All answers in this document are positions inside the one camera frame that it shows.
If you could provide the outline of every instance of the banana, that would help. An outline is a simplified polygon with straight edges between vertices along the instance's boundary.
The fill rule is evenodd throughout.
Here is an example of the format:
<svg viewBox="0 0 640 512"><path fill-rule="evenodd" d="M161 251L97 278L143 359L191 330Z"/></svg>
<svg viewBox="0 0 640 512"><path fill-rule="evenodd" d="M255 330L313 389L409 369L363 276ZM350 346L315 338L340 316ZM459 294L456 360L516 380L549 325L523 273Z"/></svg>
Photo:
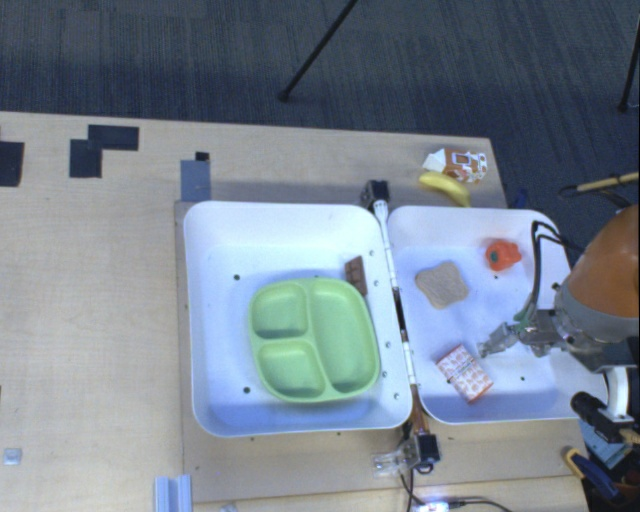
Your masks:
<svg viewBox="0 0 640 512"><path fill-rule="evenodd" d="M460 206L466 208L471 206L471 199L467 188L446 174L429 171L420 175L418 181L427 187L444 192Z"/></svg>

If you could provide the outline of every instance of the beige sponge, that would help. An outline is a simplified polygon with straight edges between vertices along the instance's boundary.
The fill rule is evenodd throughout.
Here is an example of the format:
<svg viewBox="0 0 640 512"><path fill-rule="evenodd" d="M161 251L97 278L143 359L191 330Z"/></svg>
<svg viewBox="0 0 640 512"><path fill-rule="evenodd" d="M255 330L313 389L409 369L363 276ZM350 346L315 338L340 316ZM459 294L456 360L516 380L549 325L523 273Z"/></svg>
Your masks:
<svg viewBox="0 0 640 512"><path fill-rule="evenodd" d="M460 270L451 261L418 273L416 284L436 309L444 309L469 295L469 289L462 280Z"/></svg>

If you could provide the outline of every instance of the yellow stick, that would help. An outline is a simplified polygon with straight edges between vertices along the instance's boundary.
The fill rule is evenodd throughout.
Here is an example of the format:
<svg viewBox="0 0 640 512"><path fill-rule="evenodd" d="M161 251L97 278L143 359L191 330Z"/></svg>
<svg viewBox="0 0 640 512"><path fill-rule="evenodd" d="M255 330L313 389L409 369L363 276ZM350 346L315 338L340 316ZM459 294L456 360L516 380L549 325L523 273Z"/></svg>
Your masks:
<svg viewBox="0 0 640 512"><path fill-rule="evenodd" d="M588 192L589 190L597 190L604 187L612 187L620 183L629 183L631 181L638 181L638 173L630 172L629 174L623 174L619 178L607 178L600 181L592 181L591 183L583 183L576 187L577 192Z"/></svg>

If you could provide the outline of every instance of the green plate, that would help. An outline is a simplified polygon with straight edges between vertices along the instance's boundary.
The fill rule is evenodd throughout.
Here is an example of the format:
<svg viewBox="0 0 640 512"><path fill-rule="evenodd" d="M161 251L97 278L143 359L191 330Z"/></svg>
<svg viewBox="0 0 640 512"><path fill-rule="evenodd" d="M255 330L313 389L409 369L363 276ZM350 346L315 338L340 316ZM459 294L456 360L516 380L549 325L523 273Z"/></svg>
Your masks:
<svg viewBox="0 0 640 512"><path fill-rule="evenodd" d="M249 308L253 358L262 383L278 398L348 398L378 378L380 355L369 310L346 281L280 281L258 290Z"/></svg>

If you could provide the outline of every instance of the wooden tabletop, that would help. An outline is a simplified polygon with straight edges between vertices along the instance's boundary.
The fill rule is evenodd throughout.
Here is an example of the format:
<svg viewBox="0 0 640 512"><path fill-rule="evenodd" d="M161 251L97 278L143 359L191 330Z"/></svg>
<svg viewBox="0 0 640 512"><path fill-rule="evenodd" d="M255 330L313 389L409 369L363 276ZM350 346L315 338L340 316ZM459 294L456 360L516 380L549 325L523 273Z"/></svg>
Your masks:
<svg viewBox="0 0 640 512"><path fill-rule="evenodd" d="M69 178L69 141L89 124L137 126L140 147L104 151L102 179ZM367 180L386 179L392 206L450 205L418 186L422 162L469 149L489 164L472 204L503 207L487 139L0 113L0 140L25 143L20 186L0 188L0 450L23 451L19 465L0 465L0 510L150 510L154 478L185 472L199 511L229 501L240 512L404 510L399 482L367 472L396 431L251 441L189 426L180 161L210 153L219 199L349 204ZM587 510L560 456L584 446L577 422L431 426L443 460L417 480L420 496ZM216 478L194 475L198 460Z"/></svg>

